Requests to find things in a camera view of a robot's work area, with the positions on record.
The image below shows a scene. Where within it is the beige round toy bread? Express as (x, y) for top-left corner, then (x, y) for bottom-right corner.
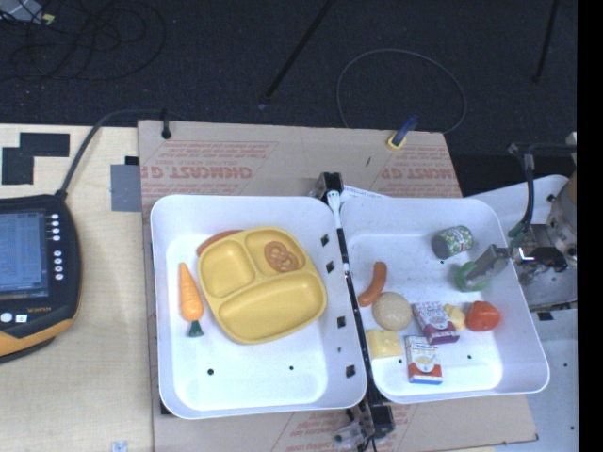
(371, 291), (415, 332)

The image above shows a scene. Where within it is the brown toy pretzel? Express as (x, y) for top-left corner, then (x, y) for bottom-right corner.
(263, 240), (301, 273)

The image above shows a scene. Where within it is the thin black and white rod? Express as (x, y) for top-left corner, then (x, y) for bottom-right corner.
(326, 188), (383, 412)

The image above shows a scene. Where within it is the white plastic tray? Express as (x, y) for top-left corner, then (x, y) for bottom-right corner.
(338, 196), (551, 405)
(149, 193), (368, 421)

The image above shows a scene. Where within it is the red orange toy pepper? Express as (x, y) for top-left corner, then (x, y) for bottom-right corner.
(464, 300), (502, 332)

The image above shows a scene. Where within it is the yellow divided plate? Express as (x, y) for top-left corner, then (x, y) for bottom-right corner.
(196, 226), (329, 346)

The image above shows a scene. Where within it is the black block with thin wires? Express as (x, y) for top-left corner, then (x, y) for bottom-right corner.
(310, 171), (344, 202)
(348, 402), (396, 442)

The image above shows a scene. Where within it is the small can with green label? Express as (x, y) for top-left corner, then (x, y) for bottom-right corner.
(431, 225), (474, 261)

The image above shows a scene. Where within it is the yellow toy cheese slice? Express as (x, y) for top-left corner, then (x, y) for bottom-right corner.
(366, 329), (404, 360)

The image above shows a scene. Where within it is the small pale yellow toy food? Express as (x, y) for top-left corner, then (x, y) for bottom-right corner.
(442, 302), (467, 331)

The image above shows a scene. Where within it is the purple and white carton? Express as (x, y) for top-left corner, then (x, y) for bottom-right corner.
(411, 300), (461, 346)

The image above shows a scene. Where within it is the green toy pepper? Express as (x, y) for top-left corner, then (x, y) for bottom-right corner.
(453, 260), (491, 294)

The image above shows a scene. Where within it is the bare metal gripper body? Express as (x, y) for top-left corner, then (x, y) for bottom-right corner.
(511, 190), (579, 272)

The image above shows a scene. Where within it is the orange toy carrot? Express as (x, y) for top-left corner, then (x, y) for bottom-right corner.
(177, 262), (205, 338)

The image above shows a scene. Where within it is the orange toy sausage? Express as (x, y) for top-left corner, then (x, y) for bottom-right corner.
(356, 261), (388, 308)
(195, 229), (244, 257)

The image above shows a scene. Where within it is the orange and white carton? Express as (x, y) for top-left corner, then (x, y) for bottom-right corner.
(403, 334), (444, 386)

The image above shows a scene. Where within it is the brown cardboard board red print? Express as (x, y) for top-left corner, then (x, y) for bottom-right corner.
(136, 119), (539, 452)

